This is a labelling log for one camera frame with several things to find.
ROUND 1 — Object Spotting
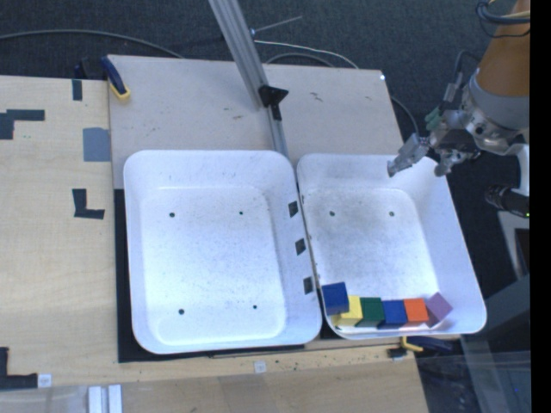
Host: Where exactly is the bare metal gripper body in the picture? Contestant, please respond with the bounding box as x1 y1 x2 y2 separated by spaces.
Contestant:
429 107 523 161

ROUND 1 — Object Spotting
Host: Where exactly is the white plastic tray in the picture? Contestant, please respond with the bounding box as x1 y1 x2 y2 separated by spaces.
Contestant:
295 152 488 341
122 149 324 355

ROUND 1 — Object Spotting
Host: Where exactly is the purple cube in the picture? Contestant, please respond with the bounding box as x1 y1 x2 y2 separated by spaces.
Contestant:
424 291 455 328

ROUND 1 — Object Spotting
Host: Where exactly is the orange cube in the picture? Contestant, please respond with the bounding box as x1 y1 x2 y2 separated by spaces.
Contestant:
403 297 430 324

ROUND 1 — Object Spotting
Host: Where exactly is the blue cube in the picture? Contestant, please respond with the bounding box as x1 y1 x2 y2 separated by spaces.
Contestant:
378 299 409 330
320 281 350 317

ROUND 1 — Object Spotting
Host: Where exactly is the green cube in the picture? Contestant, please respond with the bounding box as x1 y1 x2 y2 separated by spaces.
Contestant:
358 297 386 328

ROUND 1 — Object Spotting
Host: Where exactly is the yellow cube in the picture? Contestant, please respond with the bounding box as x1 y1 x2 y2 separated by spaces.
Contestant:
331 295 364 328

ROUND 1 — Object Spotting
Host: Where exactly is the pale wood board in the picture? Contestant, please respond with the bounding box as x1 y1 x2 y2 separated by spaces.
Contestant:
106 53 460 361

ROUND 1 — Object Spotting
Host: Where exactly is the black cylinder on white bracket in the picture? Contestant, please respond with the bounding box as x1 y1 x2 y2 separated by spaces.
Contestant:
485 142 531 219

